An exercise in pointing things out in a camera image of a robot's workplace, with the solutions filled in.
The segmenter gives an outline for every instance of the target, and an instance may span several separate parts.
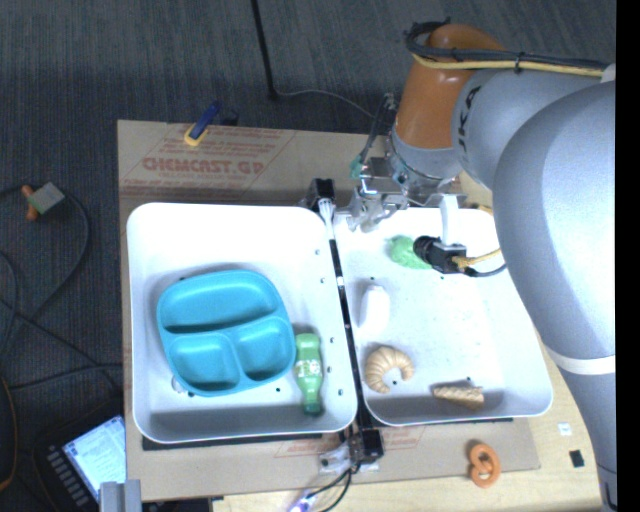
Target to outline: orange ring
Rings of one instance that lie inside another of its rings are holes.
[[[469,476],[474,484],[483,489],[491,487],[502,472],[498,454],[489,445],[480,443],[471,448],[469,461]]]

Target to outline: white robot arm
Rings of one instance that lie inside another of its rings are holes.
[[[414,53],[387,156],[361,168],[352,229],[436,206],[462,169],[492,190],[507,267],[587,425],[603,510],[615,511],[615,65],[513,54],[499,69],[508,52],[477,29],[412,31],[411,44],[429,32],[428,60]]]

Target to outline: blue plate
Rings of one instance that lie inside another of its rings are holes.
[[[160,296],[157,322],[178,382],[200,396],[221,396],[282,377],[296,357],[282,298],[250,270],[183,279]]]

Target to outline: toy bottle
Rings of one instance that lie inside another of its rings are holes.
[[[294,372],[296,383],[304,395],[304,413],[317,416],[322,413],[320,386],[322,385],[322,362],[320,361],[320,338],[312,333],[296,336],[298,350]]]

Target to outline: croissant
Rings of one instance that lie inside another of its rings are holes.
[[[382,377],[391,368],[400,369],[402,380],[409,380],[413,377],[413,362],[407,354],[391,347],[381,347],[367,358],[364,369],[367,386],[378,393],[391,391],[382,380]]]

